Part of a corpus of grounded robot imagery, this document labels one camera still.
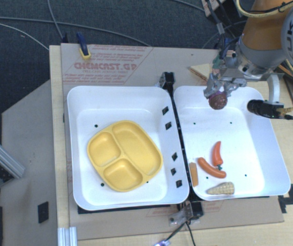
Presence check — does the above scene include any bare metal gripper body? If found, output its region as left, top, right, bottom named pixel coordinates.
left=208, top=59, right=273, bottom=87

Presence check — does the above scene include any dark red round toy fruit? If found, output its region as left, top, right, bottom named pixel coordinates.
left=208, top=91, right=228, bottom=111

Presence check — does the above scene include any pale triangular sandwich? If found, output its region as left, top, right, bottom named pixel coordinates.
left=187, top=63, right=214, bottom=81

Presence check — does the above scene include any white plastic tray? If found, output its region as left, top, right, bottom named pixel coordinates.
left=173, top=85, right=291, bottom=202
left=66, top=85, right=190, bottom=211

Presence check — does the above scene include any thin black rod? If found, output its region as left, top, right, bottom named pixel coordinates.
left=167, top=83, right=191, bottom=202

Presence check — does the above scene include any orange carrot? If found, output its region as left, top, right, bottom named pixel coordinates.
left=211, top=140, right=224, bottom=171

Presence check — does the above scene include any brown cardboard board red print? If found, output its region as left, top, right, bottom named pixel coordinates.
left=60, top=43, right=285, bottom=241

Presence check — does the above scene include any orange sausage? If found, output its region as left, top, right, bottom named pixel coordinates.
left=197, top=157, right=227, bottom=179

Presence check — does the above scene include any orange rectangular block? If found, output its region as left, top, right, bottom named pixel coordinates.
left=189, top=162, right=199, bottom=188

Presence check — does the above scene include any pale yellow corn cob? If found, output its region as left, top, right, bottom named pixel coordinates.
left=207, top=181, right=236, bottom=196

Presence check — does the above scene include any yellow divided plate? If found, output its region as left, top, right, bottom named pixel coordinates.
left=86, top=119, right=164, bottom=193

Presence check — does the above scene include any black cylinder on white bracket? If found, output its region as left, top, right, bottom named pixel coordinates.
left=246, top=73, right=285, bottom=119

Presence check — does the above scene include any black block with thin wires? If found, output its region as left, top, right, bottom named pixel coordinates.
left=168, top=200, right=204, bottom=227
left=158, top=71, right=175, bottom=90

